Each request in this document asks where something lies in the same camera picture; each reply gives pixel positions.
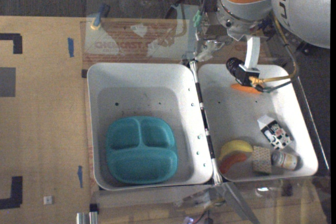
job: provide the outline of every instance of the teal plate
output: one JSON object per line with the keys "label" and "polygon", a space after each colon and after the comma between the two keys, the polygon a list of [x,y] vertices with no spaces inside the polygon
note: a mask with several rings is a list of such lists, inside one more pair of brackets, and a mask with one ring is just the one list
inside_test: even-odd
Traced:
{"label": "teal plate", "polygon": [[113,122],[106,134],[111,175],[127,184],[156,184],[177,171],[178,156],[170,126],[162,119],[135,116]]}

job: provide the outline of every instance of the robotic arm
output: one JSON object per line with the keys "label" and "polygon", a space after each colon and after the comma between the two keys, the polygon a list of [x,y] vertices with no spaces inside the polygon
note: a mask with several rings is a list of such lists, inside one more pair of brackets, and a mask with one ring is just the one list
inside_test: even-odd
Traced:
{"label": "robotic arm", "polygon": [[230,39],[246,39],[248,53],[245,64],[238,59],[229,59],[227,67],[241,85],[255,87],[265,82],[258,80],[256,64],[260,39],[254,34],[271,12],[284,43],[287,41],[280,24],[307,43],[330,48],[331,0],[217,0],[217,11],[205,13],[198,27],[198,51],[209,45],[218,49],[229,44]]}

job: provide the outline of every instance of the gray square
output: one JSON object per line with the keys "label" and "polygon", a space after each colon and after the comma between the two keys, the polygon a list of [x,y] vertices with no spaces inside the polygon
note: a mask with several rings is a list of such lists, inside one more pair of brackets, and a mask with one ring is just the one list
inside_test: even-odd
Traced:
{"label": "gray square", "polygon": [[15,81],[15,67],[0,67],[0,97],[15,97]]}

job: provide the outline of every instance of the yellow banana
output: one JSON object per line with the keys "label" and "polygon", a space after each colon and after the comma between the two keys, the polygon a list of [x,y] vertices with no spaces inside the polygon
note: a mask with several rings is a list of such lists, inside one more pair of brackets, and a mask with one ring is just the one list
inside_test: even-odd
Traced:
{"label": "yellow banana", "polygon": [[222,146],[220,149],[221,155],[218,160],[222,161],[226,155],[232,153],[233,151],[252,152],[253,147],[244,140],[232,140]]}

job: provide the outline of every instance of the teal divided plate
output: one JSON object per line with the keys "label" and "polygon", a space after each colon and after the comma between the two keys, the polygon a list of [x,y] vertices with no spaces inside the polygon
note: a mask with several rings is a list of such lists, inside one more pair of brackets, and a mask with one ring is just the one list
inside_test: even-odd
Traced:
{"label": "teal divided plate", "polygon": [[135,116],[113,122],[106,134],[111,175],[127,184],[156,184],[177,171],[177,149],[170,126],[162,119]]}

